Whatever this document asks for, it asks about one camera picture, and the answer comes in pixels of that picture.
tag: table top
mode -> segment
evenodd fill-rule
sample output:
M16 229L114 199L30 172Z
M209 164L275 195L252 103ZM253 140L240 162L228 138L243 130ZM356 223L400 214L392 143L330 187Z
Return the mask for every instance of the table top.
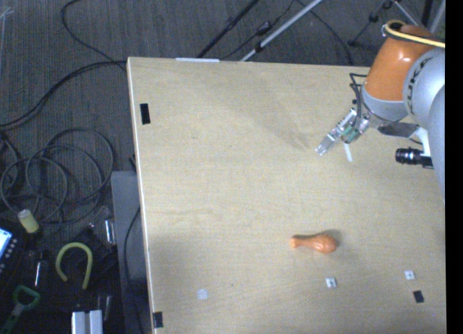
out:
M442 196L432 170L394 158L414 143L369 129L315 152L367 68L129 58L128 72L153 331L446 332ZM289 244L322 232L336 251Z

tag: wooden board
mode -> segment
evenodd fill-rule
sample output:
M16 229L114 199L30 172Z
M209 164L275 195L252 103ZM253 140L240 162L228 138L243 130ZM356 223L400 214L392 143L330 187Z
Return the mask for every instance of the wooden board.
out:
M368 69L130 58L128 70L157 333L446 331L433 171L398 164L412 143L374 129L352 161L342 144L315 152L352 107L349 73ZM323 231L331 254L289 246Z

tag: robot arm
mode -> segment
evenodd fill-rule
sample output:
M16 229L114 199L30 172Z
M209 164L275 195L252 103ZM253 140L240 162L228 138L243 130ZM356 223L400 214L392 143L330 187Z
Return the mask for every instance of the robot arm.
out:
M445 201L445 44L399 21L388 22L383 31L389 37L357 94L357 110L315 150L323 155L338 140L350 144L369 127L390 136L417 136L423 150L398 149L396 160L434 168ZM407 116L415 123L401 122Z

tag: yellow cable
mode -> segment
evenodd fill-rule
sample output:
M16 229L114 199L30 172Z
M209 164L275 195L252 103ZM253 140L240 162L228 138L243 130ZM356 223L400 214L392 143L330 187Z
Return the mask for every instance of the yellow cable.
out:
M88 281L90 280L90 272L92 271L92 264L93 264L92 251L85 244L77 243L75 241L75 242L72 242L72 243L68 243L64 247L62 247L59 250L58 256L56 257L56 262L55 262L56 272L58 273L59 277L63 281L67 281L67 276L63 273L63 271L61 269L61 260L62 260L62 258L64 256L64 253L66 253L66 251L68 249L71 249L71 248L81 248L81 249L85 250L85 252L87 253L87 270L85 271L84 282L82 284L82 289L85 290L87 288L87 286L88 286Z
M391 25L393 23L399 23L401 26L406 25L406 23L403 23L400 20L389 20L384 26L383 26L383 32L387 35L391 35L395 38L400 38L403 40L408 40L408 41L413 41L413 42L418 42L418 43L424 43L426 45L431 45L431 46L436 46L438 48L445 48L446 44L443 42L439 41L434 41L434 40L429 40L424 37L420 36L415 36L415 35L409 35L407 33L400 32L398 30L392 29Z

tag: gray carpet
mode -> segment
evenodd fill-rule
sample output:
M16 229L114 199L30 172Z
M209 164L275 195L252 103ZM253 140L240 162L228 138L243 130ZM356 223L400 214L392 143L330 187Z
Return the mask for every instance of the gray carpet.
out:
M63 82L49 98L27 119L8 125L32 109L37 102L61 79L89 64L108 61L94 50L73 39L61 23L61 8L71 0L0 0L1 9L9 7L4 29L3 55L0 74L0 132L14 145L22 158L30 158L43 148L55 135L66 129L96 130L111 144L114 165L104 141L92 132L69 132L59 139L59 144L74 145L85 150L98 163L103 179L111 170L131 170L129 158L133 154L132 127L129 112L127 75L115 64L105 64L78 74ZM227 22L239 13L250 0L83 0L67 7L66 21L69 29L83 42L104 52L113 60L127 60L128 56L195 57ZM240 60L260 39L290 20L299 10L314 0L260 0L212 49L207 58L222 59L255 34L264 22L275 22L269 34L253 38L241 50L226 60ZM379 14L379 21L369 25L368 16L385 0L324 0L288 30L272 40L255 62L332 64L370 66L383 38L381 25L390 19L407 21L396 7ZM431 21L440 0L435 0ZM417 20L421 19L425 0L403 0L402 6ZM357 45L350 46L365 26ZM95 164L87 154L76 149L61 148L53 158L65 168L69 176L68 199L82 199L99 190L101 178ZM0 152L0 170L4 171L14 158L7 150ZM39 217L50 214L63 194L61 172L40 167L31 168L37 174L32 188L24 186L25 194L41 193L53 201L42 201ZM97 223L100 206L111 207L109 184L103 187L101 198L90 202L67 204L62 212L51 217L53 225L45 225L39 241L54 257L63 243L76 237L89 223ZM34 199L21 197L14 200L18 207L35 207ZM14 218L14 213L0 204L0 216ZM57 226L61 220L82 220ZM113 276L108 289L117 291L117 276ZM73 307L75 291L65 294L64 285L56 283L64 297L69 298L66 308ZM66 310L43 308L42 325L32 325L26 319L22 329L31 333L49 333L46 317L53 317L61 326L57 333L66 333L69 318ZM123 333L123 321L117 314L108 333Z

